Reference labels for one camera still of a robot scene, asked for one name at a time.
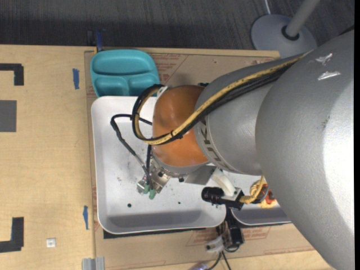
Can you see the grey floor stand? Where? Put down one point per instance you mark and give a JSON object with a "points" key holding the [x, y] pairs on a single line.
{"points": [[267, 32]]}

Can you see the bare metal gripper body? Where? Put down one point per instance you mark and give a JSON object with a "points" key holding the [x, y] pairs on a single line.
{"points": [[157, 179]]}

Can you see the brown cardboard board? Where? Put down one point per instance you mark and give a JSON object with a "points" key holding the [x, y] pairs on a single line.
{"points": [[180, 249]]}

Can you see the small white square block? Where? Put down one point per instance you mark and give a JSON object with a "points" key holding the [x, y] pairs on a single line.
{"points": [[51, 242]]}

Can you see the black cylinder on white bracket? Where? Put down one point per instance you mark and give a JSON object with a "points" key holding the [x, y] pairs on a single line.
{"points": [[218, 195]]}

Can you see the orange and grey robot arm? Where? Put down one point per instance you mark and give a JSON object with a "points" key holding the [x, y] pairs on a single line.
{"points": [[295, 139]]}

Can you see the blue divided plate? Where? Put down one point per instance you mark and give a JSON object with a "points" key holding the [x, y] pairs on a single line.
{"points": [[121, 66]]}

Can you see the white plastic tray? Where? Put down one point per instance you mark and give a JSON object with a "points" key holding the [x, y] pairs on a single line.
{"points": [[118, 162], [256, 215]]}

